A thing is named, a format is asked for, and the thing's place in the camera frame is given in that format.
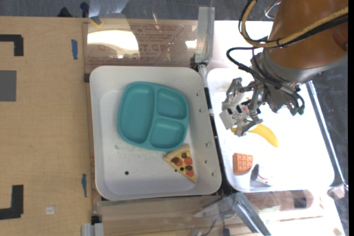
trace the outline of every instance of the gray square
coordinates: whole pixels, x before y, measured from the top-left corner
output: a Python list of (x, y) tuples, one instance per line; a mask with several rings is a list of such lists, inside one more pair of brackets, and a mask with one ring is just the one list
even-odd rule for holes
[(0, 101), (16, 101), (16, 71), (0, 70)]

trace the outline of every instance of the black corner bracket marking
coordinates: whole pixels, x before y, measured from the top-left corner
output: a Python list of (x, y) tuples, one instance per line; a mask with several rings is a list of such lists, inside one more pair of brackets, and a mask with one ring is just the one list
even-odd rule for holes
[(23, 56), (23, 37), (21, 35), (4, 35), (0, 34), (0, 41), (13, 42), (13, 55)]
[(23, 214), (23, 185), (13, 185), (11, 207), (0, 208), (0, 220), (20, 218)]

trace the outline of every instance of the toy banana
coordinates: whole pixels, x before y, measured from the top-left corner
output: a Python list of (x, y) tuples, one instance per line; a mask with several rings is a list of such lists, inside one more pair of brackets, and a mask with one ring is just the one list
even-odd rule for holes
[[(234, 133), (237, 131), (237, 128), (233, 127), (231, 128), (231, 131)], [(275, 148), (279, 146), (277, 136), (275, 136), (274, 132), (270, 130), (267, 126), (264, 126), (263, 124), (258, 124), (253, 129), (248, 131), (262, 136), (264, 139), (266, 139), (268, 143), (270, 143)]]

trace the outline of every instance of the toy pizza slice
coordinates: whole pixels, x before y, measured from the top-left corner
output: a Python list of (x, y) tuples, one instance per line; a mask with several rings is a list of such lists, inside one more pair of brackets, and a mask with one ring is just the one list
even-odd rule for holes
[(172, 167), (174, 167), (175, 170), (186, 176), (189, 180), (196, 183), (193, 159), (190, 155), (189, 145), (182, 145), (179, 148), (170, 151), (166, 154), (164, 160)]

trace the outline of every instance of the white surface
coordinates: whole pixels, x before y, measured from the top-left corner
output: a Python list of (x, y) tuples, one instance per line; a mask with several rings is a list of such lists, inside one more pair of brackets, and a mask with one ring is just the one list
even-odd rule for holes
[[(159, 83), (181, 92), (190, 110), (184, 144), (191, 147), (197, 183), (163, 160), (166, 152), (126, 143), (117, 131), (119, 102), (132, 82)], [(90, 76), (95, 175), (106, 199), (207, 195), (221, 184), (220, 166), (200, 75), (184, 67), (101, 66)]]
[[(234, 51), (231, 55), (241, 63), (250, 65), (249, 51)], [(217, 68), (207, 75), (216, 129), (220, 141), (223, 162), (230, 185), (242, 192), (305, 190), (328, 187), (334, 180), (334, 171), (326, 150), (306, 86), (300, 95), (305, 100), (305, 113), (292, 116), (287, 108), (273, 113), (268, 105), (260, 107), (263, 124), (270, 128), (279, 140), (279, 147), (271, 146), (254, 133), (235, 136), (226, 130), (219, 113), (221, 103), (233, 78), (241, 77), (246, 86), (252, 76), (239, 69)], [(273, 173), (273, 186), (250, 181), (250, 174), (235, 175), (232, 170), (233, 153), (253, 155), (255, 164), (262, 165)]]

